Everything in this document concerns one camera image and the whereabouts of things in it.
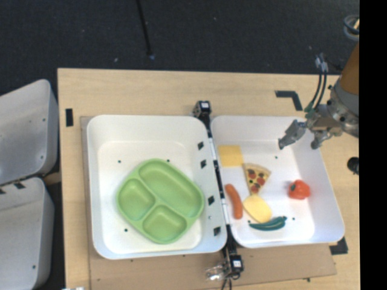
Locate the yellow oval toy slice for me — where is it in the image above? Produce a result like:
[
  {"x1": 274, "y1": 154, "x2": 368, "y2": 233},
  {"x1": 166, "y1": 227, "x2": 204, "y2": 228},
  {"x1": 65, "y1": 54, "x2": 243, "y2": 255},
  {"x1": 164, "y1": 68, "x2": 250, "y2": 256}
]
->
[{"x1": 242, "y1": 193, "x2": 273, "y2": 224}]

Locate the yellow square cheese slice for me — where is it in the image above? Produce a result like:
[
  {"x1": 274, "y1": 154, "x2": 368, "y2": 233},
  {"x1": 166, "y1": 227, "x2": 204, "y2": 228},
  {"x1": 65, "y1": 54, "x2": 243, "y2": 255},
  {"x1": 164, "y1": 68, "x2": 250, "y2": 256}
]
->
[{"x1": 217, "y1": 144, "x2": 245, "y2": 169}]

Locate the toy pizza slice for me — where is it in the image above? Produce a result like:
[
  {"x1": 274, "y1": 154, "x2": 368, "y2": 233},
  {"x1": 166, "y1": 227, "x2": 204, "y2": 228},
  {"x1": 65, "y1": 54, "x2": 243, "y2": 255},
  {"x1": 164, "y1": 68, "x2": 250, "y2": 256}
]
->
[{"x1": 242, "y1": 163, "x2": 272, "y2": 196}]

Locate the green toy chili pepper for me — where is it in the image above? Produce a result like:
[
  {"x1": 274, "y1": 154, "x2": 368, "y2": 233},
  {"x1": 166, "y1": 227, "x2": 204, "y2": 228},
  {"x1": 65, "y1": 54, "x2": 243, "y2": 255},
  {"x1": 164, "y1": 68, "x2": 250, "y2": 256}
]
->
[{"x1": 248, "y1": 216, "x2": 288, "y2": 231}]

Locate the thin black and white rod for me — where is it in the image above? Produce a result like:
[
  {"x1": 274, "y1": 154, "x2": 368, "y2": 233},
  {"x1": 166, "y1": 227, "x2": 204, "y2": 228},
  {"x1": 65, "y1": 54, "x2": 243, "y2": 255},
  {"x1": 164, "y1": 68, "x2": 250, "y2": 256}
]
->
[{"x1": 203, "y1": 113, "x2": 235, "y2": 255}]

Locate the black block with thin wires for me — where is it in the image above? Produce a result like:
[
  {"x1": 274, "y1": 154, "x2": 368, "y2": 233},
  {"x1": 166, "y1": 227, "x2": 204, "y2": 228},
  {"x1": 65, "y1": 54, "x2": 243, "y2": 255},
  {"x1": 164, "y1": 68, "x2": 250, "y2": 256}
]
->
[
  {"x1": 192, "y1": 100, "x2": 213, "y2": 118},
  {"x1": 227, "y1": 253, "x2": 244, "y2": 274}
]

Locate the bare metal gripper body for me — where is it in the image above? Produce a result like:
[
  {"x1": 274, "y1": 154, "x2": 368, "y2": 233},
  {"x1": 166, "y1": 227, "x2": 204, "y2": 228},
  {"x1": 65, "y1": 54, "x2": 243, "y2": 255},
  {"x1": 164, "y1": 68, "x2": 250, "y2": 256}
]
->
[{"x1": 305, "y1": 101, "x2": 360, "y2": 138}]

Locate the green divided plate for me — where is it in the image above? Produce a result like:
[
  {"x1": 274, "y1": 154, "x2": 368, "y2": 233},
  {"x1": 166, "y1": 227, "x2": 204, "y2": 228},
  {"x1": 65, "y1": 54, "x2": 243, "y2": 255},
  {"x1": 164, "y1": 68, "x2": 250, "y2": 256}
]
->
[{"x1": 115, "y1": 158, "x2": 206, "y2": 245}]

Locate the orange toy bell pepper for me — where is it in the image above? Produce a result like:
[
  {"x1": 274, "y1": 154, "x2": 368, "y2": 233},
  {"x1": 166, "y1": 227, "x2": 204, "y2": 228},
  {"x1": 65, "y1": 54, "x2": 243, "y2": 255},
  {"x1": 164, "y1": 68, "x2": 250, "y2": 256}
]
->
[{"x1": 287, "y1": 179, "x2": 311, "y2": 200}]

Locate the white plastic tray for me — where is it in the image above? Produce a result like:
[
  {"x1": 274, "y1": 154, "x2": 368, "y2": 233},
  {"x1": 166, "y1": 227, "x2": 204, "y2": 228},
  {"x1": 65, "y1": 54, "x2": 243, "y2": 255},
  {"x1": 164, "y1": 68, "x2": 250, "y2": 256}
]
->
[
  {"x1": 209, "y1": 115, "x2": 346, "y2": 250},
  {"x1": 86, "y1": 114, "x2": 229, "y2": 260}
]

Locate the orange toy sausage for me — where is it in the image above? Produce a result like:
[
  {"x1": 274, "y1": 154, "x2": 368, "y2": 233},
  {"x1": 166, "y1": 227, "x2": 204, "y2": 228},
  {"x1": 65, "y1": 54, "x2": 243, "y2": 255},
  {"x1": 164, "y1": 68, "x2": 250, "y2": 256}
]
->
[{"x1": 224, "y1": 183, "x2": 244, "y2": 221}]

